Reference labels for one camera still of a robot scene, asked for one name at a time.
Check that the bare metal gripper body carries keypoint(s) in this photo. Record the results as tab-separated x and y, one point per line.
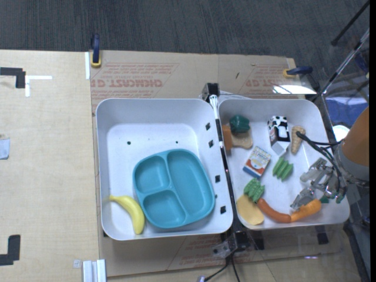
332	184

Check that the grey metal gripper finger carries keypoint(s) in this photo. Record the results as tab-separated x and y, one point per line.
315	170
302	200

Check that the orange carrot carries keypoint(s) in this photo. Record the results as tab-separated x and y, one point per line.
308	209

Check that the orange sausage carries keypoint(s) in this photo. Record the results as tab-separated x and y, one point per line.
273	212

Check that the light green pea pod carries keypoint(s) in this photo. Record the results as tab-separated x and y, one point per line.
282	169

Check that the tan ice cream cone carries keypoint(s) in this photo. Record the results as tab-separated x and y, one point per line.
296	142

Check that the cow print milk carton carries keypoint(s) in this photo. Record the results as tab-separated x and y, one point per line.
278	134

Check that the yellow flat crisp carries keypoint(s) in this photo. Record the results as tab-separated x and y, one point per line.
249	211

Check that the white plastic tray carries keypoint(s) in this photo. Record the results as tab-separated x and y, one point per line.
152	134
305	113

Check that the white orange blue small carton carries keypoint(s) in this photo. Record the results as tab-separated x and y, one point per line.
257	161

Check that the tan bread slice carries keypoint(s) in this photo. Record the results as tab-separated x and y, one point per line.
243	141

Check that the dark green pepper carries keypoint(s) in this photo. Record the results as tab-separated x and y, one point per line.
239	123

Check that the blue divided plate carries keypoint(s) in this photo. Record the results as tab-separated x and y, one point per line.
179	184

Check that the yellow banana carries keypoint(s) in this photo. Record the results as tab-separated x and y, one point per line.
133	210

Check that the brown cardboard board red print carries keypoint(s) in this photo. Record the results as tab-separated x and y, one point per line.
164	78

